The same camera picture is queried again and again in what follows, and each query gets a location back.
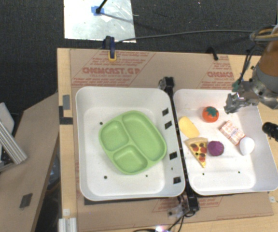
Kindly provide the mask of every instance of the green plate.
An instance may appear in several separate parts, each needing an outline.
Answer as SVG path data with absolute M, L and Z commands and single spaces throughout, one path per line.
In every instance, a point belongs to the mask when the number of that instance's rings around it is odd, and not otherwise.
M 167 145 L 143 113 L 129 111 L 102 126 L 99 141 L 113 164 L 124 174 L 138 174 L 158 163 Z

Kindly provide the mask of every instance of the purple vegetable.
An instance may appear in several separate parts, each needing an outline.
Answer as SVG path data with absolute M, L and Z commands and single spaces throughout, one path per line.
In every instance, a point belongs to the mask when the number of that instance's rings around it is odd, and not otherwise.
M 212 156 L 220 156 L 224 152 L 224 145 L 219 141 L 211 141 L 208 144 L 208 151 Z

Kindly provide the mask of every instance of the toy tomato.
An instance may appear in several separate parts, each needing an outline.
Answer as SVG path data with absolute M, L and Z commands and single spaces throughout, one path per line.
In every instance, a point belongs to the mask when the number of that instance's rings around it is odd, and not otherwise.
M 203 109 L 202 117 L 206 122 L 215 122 L 219 117 L 219 112 L 215 107 L 207 106 L 205 109 Z

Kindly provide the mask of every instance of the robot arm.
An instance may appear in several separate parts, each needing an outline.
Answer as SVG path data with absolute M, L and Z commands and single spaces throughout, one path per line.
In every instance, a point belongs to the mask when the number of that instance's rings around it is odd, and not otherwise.
M 271 109 L 278 109 L 278 25 L 254 32 L 250 38 L 268 44 L 253 68 L 252 78 L 249 81 L 241 81 L 240 78 L 234 90 L 236 93 L 228 94 L 224 107 L 226 113 L 235 113 L 241 107 L 258 105 L 259 102 Z M 278 125 L 268 122 L 264 124 L 263 131 L 278 141 Z

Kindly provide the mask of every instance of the pizza slice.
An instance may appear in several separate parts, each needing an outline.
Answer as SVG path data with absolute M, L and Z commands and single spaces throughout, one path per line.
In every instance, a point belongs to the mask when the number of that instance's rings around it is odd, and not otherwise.
M 200 165 L 206 167 L 206 156 L 207 156 L 207 138 L 196 137 L 185 141 L 187 147 L 195 156 Z

